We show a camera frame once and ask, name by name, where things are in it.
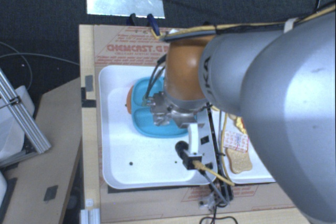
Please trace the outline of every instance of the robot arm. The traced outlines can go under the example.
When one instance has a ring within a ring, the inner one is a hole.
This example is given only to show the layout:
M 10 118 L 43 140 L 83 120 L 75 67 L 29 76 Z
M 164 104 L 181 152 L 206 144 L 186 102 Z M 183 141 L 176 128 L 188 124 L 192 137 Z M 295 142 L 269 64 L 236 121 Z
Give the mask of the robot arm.
M 162 104 L 179 127 L 206 102 L 242 116 L 259 157 L 307 219 L 336 223 L 335 12 L 285 34 L 209 40 L 172 45 L 152 113 Z

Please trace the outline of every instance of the wire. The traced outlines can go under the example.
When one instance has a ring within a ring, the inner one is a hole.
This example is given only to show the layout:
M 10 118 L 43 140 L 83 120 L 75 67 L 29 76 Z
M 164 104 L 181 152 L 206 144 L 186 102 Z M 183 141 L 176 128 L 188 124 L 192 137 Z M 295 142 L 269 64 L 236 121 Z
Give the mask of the wire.
M 213 107 L 211 109 L 207 109 L 207 112 L 208 112 L 209 125 L 210 125 L 210 129 L 211 129 L 211 135 L 213 137 L 214 150 L 215 150 L 215 154 L 216 154 L 216 164 L 217 164 L 217 167 L 218 167 L 218 173 L 220 175 L 225 176 L 223 166 L 222 166 L 222 160 L 221 160 L 221 158 L 219 158 L 219 146 L 218 146 L 219 144 L 216 142 L 217 138 L 216 138 L 216 132 L 215 132 L 214 122 L 213 122 L 213 117 L 212 117 L 212 109 L 213 109 Z M 227 204 L 225 204 L 223 206 L 218 204 L 217 206 L 224 208 L 224 207 L 226 207 L 230 204 L 230 195 L 229 195 L 228 186 L 227 186 L 226 183 L 222 183 L 220 186 L 221 186 L 220 187 L 221 191 L 224 188 L 225 199 L 227 200 Z
M 227 206 L 226 204 L 221 205 L 220 203 L 217 205 L 217 207 L 219 207 L 219 208 L 224 208 L 226 206 Z
M 230 180 L 230 182 L 232 182 L 232 180 L 230 179 L 230 177 L 228 175 L 228 172 L 226 170 L 226 166 L 225 166 L 225 162 L 224 162 L 224 155 L 223 155 L 224 154 L 223 148 L 224 148 L 224 135 L 225 135 L 226 123 L 227 123 L 227 113 L 225 113 L 223 129 L 222 129 L 222 132 L 220 133 L 221 147 L 220 147 L 219 151 L 221 153 L 220 158 L 222 160 L 222 165 L 223 165 L 225 176 Z
M 50 59 L 54 59 L 54 60 L 58 60 L 58 61 L 62 61 L 62 62 L 67 62 L 67 63 L 70 63 L 72 65 L 79 66 L 79 63 L 73 62 L 73 61 L 70 61 L 70 60 L 67 60 L 67 59 L 58 58 L 58 57 L 51 56 L 51 55 L 46 55 L 46 54 L 34 54 L 34 53 L 31 53 L 31 52 L 18 52 L 18 53 L 15 53 L 15 54 L 5 54 L 5 55 L 1 55 L 0 59 L 5 58 L 5 57 L 9 57 L 9 56 L 15 56 L 15 55 L 20 55 L 20 56 L 29 55 L 29 56 L 45 57 L 45 58 L 50 58 Z
M 332 1 L 329 1 L 329 2 L 327 2 L 325 4 L 323 4 L 322 6 L 320 6 L 319 8 L 316 9 L 316 12 L 319 12 L 322 9 L 324 9 L 324 8 L 326 8 L 326 7 L 328 7 L 328 6 L 332 5 L 332 4 L 335 5 L 335 2 L 336 2 L 336 0 L 332 0 Z
M 221 122 L 222 122 L 222 112 L 219 111 L 219 125 L 218 125 L 218 134 L 221 133 Z M 220 167 L 220 171 L 222 172 L 222 175 L 224 175 L 226 178 L 228 178 L 228 180 L 232 181 L 227 175 L 227 170 L 226 170 L 226 167 L 225 167 L 225 163 L 224 163 L 224 153 L 223 153 L 223 150 L 222 151 L 219 151 L 220 154 L 218 154 L 218 161 L 219 161 L 219 167 Z M 228 197 L 228 205 L 230 204 L 230 198 L 229 198 L 229 194 L 228 194 L 228 187 L 227 187 L 227 184 L 224 184 L 224 191 L 225 191 L 225 197 Z
M 150 77 L 150 79 L 149 79 L 149 82 L 148 82 L 148 86 L 147 86 L 146 93 L 145 93 L 145 95 L 143 96 L 143 103 L 146 103 L 146 101 L 147 101 L 147 99 L 148 99 L 148 97 L 149 97 L 149 93 L 150 93 L 150 91 L 152 90 L 154 84 L 156 83 L 156 81 L 158 80 L 158 78 L 161 76 L 161 74 L 162 74 L 162 72 L 163 72 L 163 70 L 164 70 L 164 68 L 165 68 L 165 67 L 163 67 L 163 68 L 159 71 L 159 73 L 155 76 L 155 78 L 154 78 L 154 75 L 155 75 L 156 71 L 158 70 L 159 66 L 160 66 L 161 64 L 163 64 L 163 63 L 166 61 L 166 56 L 167 56 L 167 54 L 163 55 L 163 56 L 156 62 L 156 66 L 155 66 L 155 68 L 154 68 L 154 70 L 153 70 L 153 72 L 152 72 L 152 75 L 151 75 L 151 77 Z
M 322 16 L 326 13 L 335 10 L 335 5 L 324 10 L 320 10 L 318 13 L 312 13 L 307 17 L 298 20 L 297 24 L 303 23 L 307 20 L 314 19 L 316 17 Z M 271 28 L 283 28 L 285 22 L 272 22 L 272 23 L 248 23 L 248 24 L 224 24 L 224 25 L 208 25 L 208 26 L 197 26 L 188 29 L 183 29 L 175 33 L 165 34 L 156 36 L 157 39 L 165 42 L 172 42 L 184 38 L 195 38 L 201 36 L 209 35 L 220 35 L 224 33 L 236 33 L 242 31 L 248 31 L 253 29 L 269 29 Z
M 162 74 L 162 72 L 163 72 L 164 69 L 165 69 L 165 66 L 162 67 L 162 68 L 158 71 L 158 73 L 156 74 L 156 76 L 155 76 L 154 79 L 153 79 L 152 77 L 153 77 L 154 74 L 155 74 L 155 70 L 153 71 L 152 76 L 151 76 L 151 78 L 150 78 L 150 81 L 149 81 L 149 83 L 148 83 L 148 87 L 147 87 L 146 94 L 145 94 L 145 96 L 144 96 L 144 100 L 147 100 L 147 99 L 148 99 L 148 97 L 149 97 L 149 93 L 151 92 L 153 86 L 155 85 L 155 83 L 156 83 L 156 81 L 159 79 L 159 77 L 161 76 L 161 74 Z
M 227 200 L 224 198 L 223 194 L 219 191 L 219 189 L 215 186 L 215 184 L 211 181 L 211 179 L 207 176 L 207 174 L 204 173 L 204 172 L 202 173 L 201 171 L 199 171 L 199 172 L 206 178 L 206 180 L 209 181 L 209 183 L 212 186 L 212 188 L 214 189 L 214 191 L 221 198 L 221 200 L 227 205 L 228 204 Z
M 201 110 L 200 111 L 203 111 L 203 110 L 205 110 L 205 109 L 210 109 L 210 108 L 212 108 L 212 104 L 206 104 L 206 105 L 204 105 L 202 108 L 201 108 Z
M 16 52 L 18 54 L 20 53 L 17 49 L 15 49 L 14 47 L 8 45 L 7 43 L 4 43 L 4 42 L 0 41 L 0 45 L 5 46 L 5 47 L 11 49 L 12 51 L 14 51 L 14 52 Z M 29 80 L 29 84 L 28 84 L 28 87 L 27 87 L 27 90 L 29 90 L 30 87 L 32 86 L 31 84 L 33 83 L 33 71 L 32 71 L 32 67 L 30 66 L 30 64 L 29 64 L 28 60 L 26 59 L 26 57 L 24 57 L 23 55 L 21 55 L 21 57 L 26 62 L 28 70 L 29 70 L 30 80 Z
M 239 224 L 237 219 L 235 219 L 234 217 L 222 217 L 222 218 L 217 218 L 217 217 L 204 217 L 204 218 L 201 218 L 201 220 L 199 221 L 199 224 L 202 224 L 202 222 L 205 220 L 205 219 L 211 219 L 212 220 L 212 223 L 214 223 L 213 221 L 214 220 L 224 220 L 224 219 L 232 219 L 235 224 Z
M 235 183 L 233 183 L 232 181 L 227 180 L 226 178 L 224 178 L 223 176 L 221 176 L 220 174 L 216 173 L 215 171 L 211 170 L 210 168 L 206 167 L 203 163 L 201 163 L 200 161 L 193 161 L 193 165 L 195 166 L 195 168 L 197 170 L 203 170 L 203 171 L 207 171 L 210 174 L 214 175 L 215 177 L 217 177 L 219 180 L 225 182 L 226 184 L 230 185 L 230 186 L 234 186 Z
M 215 224 L 215 221 L 216 221 L 216 214 L 217 214 L 217 206 L 215 206 L 215 209 L 214 209 L 214 215 L 212 217 L 212 220 L 210 222 L 210 224 Z

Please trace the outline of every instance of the orange object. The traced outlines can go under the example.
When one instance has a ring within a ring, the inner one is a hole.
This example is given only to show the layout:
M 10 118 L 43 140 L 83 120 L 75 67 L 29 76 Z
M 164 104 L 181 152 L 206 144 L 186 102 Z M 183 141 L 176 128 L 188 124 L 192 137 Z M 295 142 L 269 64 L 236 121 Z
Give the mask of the orange object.
M 182 39 L 170 44 L 166 59 L 164 86 L 179 100 L 205 98 L 198 80 L 198 63 L 202 52 L 214 36 Z
M 243 118 L 242 117 L 237 117 L 236 119 L 236 127 L 243 133 L 247 134 L 247 131 L 244 126 Z
M 127 107 L 127 111 L 128 113 L 132 114 L 132 91 L 133 91 L 133 87 L 132 86 L 127 94 L 127 98 L 126 98 L 126 107 Z

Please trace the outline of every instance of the cardboard box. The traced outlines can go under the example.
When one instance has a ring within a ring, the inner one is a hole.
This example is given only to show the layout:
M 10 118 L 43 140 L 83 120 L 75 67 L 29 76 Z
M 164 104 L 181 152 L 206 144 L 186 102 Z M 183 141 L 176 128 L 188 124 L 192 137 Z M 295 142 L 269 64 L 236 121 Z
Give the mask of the cardboard box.
M 99 72 L 108 65 L 155 66 L 169 45 L 156 40 L 150 28 L 94 26 L 94 66 L 97 97 L 97 128 L 100 171 L 101 222 L 145 220 L 208 214 L 198 200 L 210 194 L 208 186 L 159 190 L 113 191 L 102 176 L 102 149 L 99 105 Z M 233 187 L 234 200 L 218 212 L 240 212 L 295 207 L 278 184 Z

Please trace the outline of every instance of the label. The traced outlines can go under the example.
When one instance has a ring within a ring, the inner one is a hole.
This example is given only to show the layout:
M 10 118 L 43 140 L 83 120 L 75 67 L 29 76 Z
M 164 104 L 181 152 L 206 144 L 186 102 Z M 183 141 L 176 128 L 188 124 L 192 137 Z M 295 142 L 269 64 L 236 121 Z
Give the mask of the label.
M 225 131 L 223 146 L 246 153 L 248 151 L 248 140 L 247 134 Z
M 153 36 L 150 27 L 111 26 L 111 29 L 113 31 L 103 32 L 105 41 L 98 38 L 94 40 L 96 66 L 155 66 L 156 61 L 169 49 L 168 43 Z M 162 33 L 169 30 L 170 28 L 160 28 Z
M 233 195 L 234 197 L 251 197 L 254 196 L 257 192 L 258 185 L 252 186 L 241 186 L 241 187 L 233 187 Z
M 182 201 L 197 201 L 203 197 L 208 196 L 210 193 L 211 191 L 208 186 L 188 188 Z

